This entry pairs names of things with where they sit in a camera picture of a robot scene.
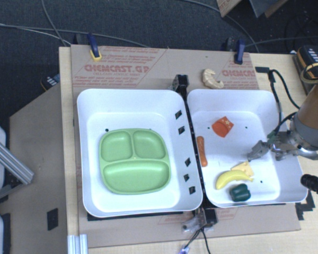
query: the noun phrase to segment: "blue clamp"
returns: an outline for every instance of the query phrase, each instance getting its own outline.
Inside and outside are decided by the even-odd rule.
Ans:
[[[234,55],[234,63],[241,65],[243,63],[243,55],[244,55],[245,43],[243,40],[237,40],[236,44],[236,52]]]
[[[91,33],[88,33],[87,34],[87,39],[89,40],[89,43],[90,43],[90,46],[91,46],[91,49],[90,49],[90,53],[91,53],[91,56],[93,58],[94,61],[99,61],[102,59],[102,55],[99,51],[99,48],[98,48],[98,44],[95,40],[95,37],[91,34]]]

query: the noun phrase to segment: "wooden table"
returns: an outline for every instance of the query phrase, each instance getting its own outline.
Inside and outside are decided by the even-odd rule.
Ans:
[[[298,78],[291,55],[250,54],[253,65],[277,69],[283,75],[293,99],[302,103],[306,97]],[[64,164],[67,208],[67,233],[78,235],[77,185],[73,130],[73,95],[70,48],[60,48],[61,106],[63,115]],[[266,75],[257,74],[260,89],[270,91]],[[281,82],[276,91],[282,102],[284,114],[295,110],[288,100]],[[304,173],[318,176],[318,161],[299,158]],[[239,237],[208,239],[211,253],[318,253],[318,195],[313,194],[316,208],[305,213],[301,230],[287,233],[243,235]],[[148,243],[89,249],[89,253],[178,253],[185,241]],[[203,239],[191,245],[190,253],[206,253]]]
[[[298,104],[304,101],[306,95],[292,55],[250,56],[254,66],[280,71],[294,101]],[[10,194],[9,199],[0,204],[0,214],[11,215],[11,254],[63,254],[66,253],[67,237],[80,234],[75,166],[78,152],[73,127],[76,110],[73,105],[70,48],[61,47],[59,59],[60,85],[51,88],[10,118],[10,149],[35,173],[31,185]],[[192,87],[203,86],[198,78],[190,78],[189,75],[189,79],[193,80]],[[260,89],[270,91],[266,74],[257,73],[257,80]],[[296,111],[279,80],[276,91],[284,114]],[[299,157],[299,162],[303,173],[318,176],[318,161]],[[318,195],[313,192],[312,196],[316,207],[313,211],[304,212],[305,220],[299,222],[301,230],[209,237],[211,253],[318,253]],[[58,226],[48,230],[47,213],[54,209],[58,211]],[[221,224],[224,223],[214,225],[214,229],[219,229]],[[190,254],[206,253],[205,242],[200,238],[190,245]],[[187,240],[171,240],[89,248],[89,253],[178,253],[186,243]]]

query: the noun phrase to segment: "green divided plate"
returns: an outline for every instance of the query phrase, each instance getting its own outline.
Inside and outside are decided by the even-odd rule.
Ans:
[[[171,178],[165,142],[153,130],[107,132],[100,140],[99,161],[106,187],[117,194],[159,191]]]

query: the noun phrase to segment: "toy banana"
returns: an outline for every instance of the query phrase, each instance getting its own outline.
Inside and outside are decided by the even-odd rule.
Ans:
[[[216,189],[222,189],[225,185],[233,180],[249,180],[253,181],[245,172],[241,170],[229,170],[222,173],[216,182]]]

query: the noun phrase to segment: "wire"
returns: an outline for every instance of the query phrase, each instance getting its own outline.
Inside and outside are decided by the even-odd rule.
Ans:
[[[292,103],[297,109],[300,109],[300,107],[299,107],[299,106],[295,103],[295,101],[291,98],[291,95],[290,95],[290,92],[289,92],[289,90],[288,90],[288,88],[287,88],[287,85],[286,85],[286,83],[285,83],[285,80],[284,80],[284,78],[281,76],[280,72],[277,71],[277,70],[274,70],[274,69],[271,70],[271,72],[275,72],[275,73],[279,76],[279,78],[280,78],[281,81],[282,81],[282,84],[284,85],[284,88],[285,88],[285,91],[286,91],[286,94],[287,94],[289,100],[291,101],[291,103]]]
[[[192,238],[190,239],[190,241],[185,245],[184,248],[187,248],[187,247],[190,245],[190,243],[192,243],[192,242],[195,240],[195,238],[198,237],[198,235],[199,235],[200,232],[201,232],[201,229],[197,230],[197,231],[194,233],[194,235],[192,236]]]
[[[206,7],[206,8],[209,8],[211,10],[214,10],[216,12],[220,12],[219,9],[217,9],[216,7],[213,7],[213,6],[210,6],[210,5],[207,5],[207,4],[204,4],[204,3],[201,3],[201,2],[197,2],[197,1],[194,1],[194,0],[179,0],[179,1],[183,1],[183,2],[187,2],[187,3],[192,3],[192,4],[196,4],[196,5],[199,5],[199,6],[203,6],[203,7]],[[234,22],[237,26],[240,27],[240,29],[249,37],[249,39],[252,41],[252,44],[251,46],[255,46],[255,49],[257,50],[257,52],[259,53],[259,49],[255,43],[255,40],[251,37],[251,35],[246,31],[246,29],[241,26],[236,20],[234,20],[233,18],[229,17],[229,16],[225,16],[226,18],[228,18],[229,20],[231,20],[232,22]]]
[[[290,120],[297,112],[293,112],[285,117],[281,122],[278,123],[277,127],[273,130],[274,135],[277,135],[280,127],[287,121]]]
[[[274,41],[315,39],[315,38],[318,38],[318,36],[292,37],[292,38],[280,38],[280,39],[263,40],[263,41],[258,41],[258,42],[256,42],[255,44],[247,44],[246,47],[250,47],[250,46],[258,45],[258,44],[263,44],[263,43],[270,43],[270,42],[274,42]]]
[[[21,29],[21,30],[36,30],[36,31],[53,31],[53,29],[51,28],[35,28],[35,27],[29,27],[29,26],[19,26],[19,25],[8,25],[8,24],[3,24],[0,23],[0,27],[4,27],[4,28],[15,28],[15,29]],[[88,32],[83,32],[83,31],[74,31],[74,30],[65,30],[65,29],[58,29],[59,32],[63,32],[63,33],[73,33],[73,34],[84,34],[87,35]],[[124,41],[124,42],[128,42],[128,43],[132,43],[134,45],[137,46],[141,46],[141,47],[145,47],[145,48],[149,48],[149,46],[146,46],[144,44],[141,44],[139,42],[136,41],[131,41],[131,40],[127,40],[127,39],[123,39],[123,38],[119,38],[119,37],[113,37],[113,36],[109,36],[109,35],[104,35],[104,34],[97,34],[97,33],[92,33],[92,35],[97,36],[97,37],[103,37],[103,38],[108,38],[108,39],[114,39],[114,40],[119,40],[119,41]]]
[[[305,28],[305,27],[306,27],[307,25],[309,25],[311,22],[315,23],[315,22],[313,21],[313,19],[311,19],[311,21],[307,21],[303,26],[301,26],[301,25],[299,24],[299,18],[298,18],[298,17],[299,17],[299,15],[295,15],[295,16],[293,16],[292,18],[290,18],[290,19],[287,21],[287,23],[286,23],[286,25],[285,25],[285,27],[284,27],[284,38],[283,38],[283,40],[285,39],[285,41],[284,41],[284,46],[285,46],[285,49],[286,49],[287,52],[290,52],[290,49],[289,49],[288,44],[287,44],[287,40],[288,40],[288,39],[293,40],[293,50],[295,50],[295,49],[296,49],[296,47],[295,47],[295,41],[296,41],[296,40],[298,40],[298,39],[309,39],[309,40],[310,40],[310,39],[312,39],[312,38],[316,38],[316,36],[315,36],[315,37],[312,37],[312,36],[299,37],[299,36],[298,36],[298,34],[299,34],[300,32],[302,32],[302,34],[306,35],[306,33],[303,31],[303,28]],[[287,36],[287,29],[288,29],[289,25],[291,24],[291,21],[293,21],[294,19],[297,19],[298,25],[301,26],[301,27],[298,29],[298,31],[296,32],[296,34],[294,35],[294,37],[289,38],[289,37]]]
[[[37,31],[37,30],[33,30],[33,29],[25,29],[25,28],[19,28],[20,30],[25,30],[25,31],[30,31],[30,32],[35,32],[35,33],[39,33],[39,34],[43,34],[43,35],[47,35],[47,36],[50,36],[50,37],[53,37],[53,38],[56,38],[58,40],[60,40],[59,37],[55,36],[55,35],[52,35],[52,34],[49,34],[49,33],[45,33],[45,32],[41,32],[41,31]],[[70,42],[64,40],[64,42],[66,42],[68,45],[71,45]]]
[[[45,86],[43,85],[42,81],[40,80],[40,85],[43,88],[44,91],[47,91],[47,89],[45,88]]]
[[[208,252],[209,254],[211,254],[211,251],[210,251],[210,249],[208,248],[208,243],[207,243],[206,235],[205,235],[205,232],[204,232],[204,228],[202,228],[201,232],[202,232],[202,235],[204,235],[207,252]]]
[[[280,105],[280,101],[279,101],[279,98],[278,98],[278,95],[277,95],[277,92],[275,89],[275,85],[274,85],[275,78],[273,77],[273,70],[270,70],[268,72],[268,76],[269,76],[269,80],[270,80],[270,87],[271,87],[272,93],[273,93],[275,100],[276,100],[276,103],[278,105],[278,125],[280,125],[281,124],[281,105]]]
[[[206,239],[206,235],[204,232],[205,227],[203,226],[202,228],[200,228],[199,230],[197,230],[194,235],[192,236],[192,238],[189,240],[189,242],[184,246],[184,249],[186,249],[199,235],[199,233],[201,232],[204,235],[204,239],[205,239],[205,244],[206,244],[206,248],[207,248],[207,252],[209,254],[211,254],[210,249],[208,247],[208,243],[207,243],[207,239]]]
[[[53,27],[53,30],[54,30],[55,33],[58,35],[58,37],[59,37],[60,41],[63,43],[63,45],[64,45],[64,46],[67,46],[67,45],[65,44],[65,41],[62,39],[61,35],[59,34],[59,31],[57,30],[57,28],[56,28],[55,25],[53,24],[53,22],[52,22],[50,16],[48,15],[47,10],[46,10],[46,7],[45,7],[45,2],[44,2],[43,0],[41,0],[41,4],[42,4],[43,11],[44,11],[44,13],[45,13],[45,15],[46,15],[46,17],[47,17],[49,23],[50,23],[51,26]]]
[[[302,26],[300,25],[300,23],[298,23],[298,25],[300,26],[300,28],[299,28],[298,31],[296,32],[295,37],[297,37],[297,36],[299,35],[299,33],[303,33],[304,35],[306,35],[306,32],[304,31],[304,29],[305,29],[308,25],[310,25],[311,23],[314,23],[314,19],[313,19],[313,18],[307,20]],[[295,45],[296,45],[296,41],[294,40],[294,41],[293,41],[293,49],[294,49],[294,50],[296,49],[296,46],[295,46]]]

